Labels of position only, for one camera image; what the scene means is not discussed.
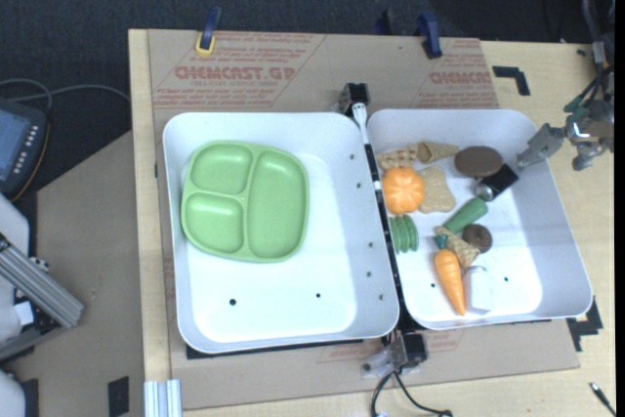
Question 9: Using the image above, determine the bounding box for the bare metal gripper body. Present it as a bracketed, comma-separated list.
[565, 100, 616, 147]

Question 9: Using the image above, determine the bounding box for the black rectangular packet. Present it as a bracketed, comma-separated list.
[480, 163, 521, 199]

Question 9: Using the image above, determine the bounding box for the brown round biscuit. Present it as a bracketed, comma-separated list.
[453, 146, 504, 179]

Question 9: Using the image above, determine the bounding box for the green toy bottle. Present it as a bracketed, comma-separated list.
[441, 196, 489, 235]

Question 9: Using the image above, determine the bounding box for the tan ice cream cone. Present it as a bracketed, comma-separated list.
[415, 141, 461, 164]

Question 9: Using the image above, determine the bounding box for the white plastic tray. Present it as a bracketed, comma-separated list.
[365, 108, 595, 331]
[161, 111, 400, 354]

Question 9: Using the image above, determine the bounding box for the tan bone-shaped biscuit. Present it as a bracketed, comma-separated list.
[416, 166, 457, 215]

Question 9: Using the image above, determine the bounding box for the tan waffle cone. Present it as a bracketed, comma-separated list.
[435, 226, 481, 270]

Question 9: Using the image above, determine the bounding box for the tan lattice pie slice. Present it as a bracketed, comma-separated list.
[376, 147, 419, 172]

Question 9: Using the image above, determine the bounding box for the orange toy pumpkin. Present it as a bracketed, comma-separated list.
[381, 165, 427, 215]

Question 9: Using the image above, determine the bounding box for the white carton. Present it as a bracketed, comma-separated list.
[460, 265, 496, 314]

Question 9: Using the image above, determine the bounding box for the orange carrot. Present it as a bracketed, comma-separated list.
[433, 234, 468, 317]

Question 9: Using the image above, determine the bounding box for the green ribbed toy vegetable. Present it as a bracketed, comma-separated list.
[388, 214, 421, 256]

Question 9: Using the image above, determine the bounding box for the thin black and white rod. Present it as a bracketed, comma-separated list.
[352, 103, 407, 334]

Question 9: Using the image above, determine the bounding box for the green divided plate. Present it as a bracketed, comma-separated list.
[180, 140, 312, 264]

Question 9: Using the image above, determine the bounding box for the brown cardboard board red print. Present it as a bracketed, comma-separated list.
[146, 29, 582, 410]

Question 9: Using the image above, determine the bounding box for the black block with thin wires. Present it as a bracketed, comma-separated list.
[360, 331, 431, 378]
[340, 82, 370, 112]

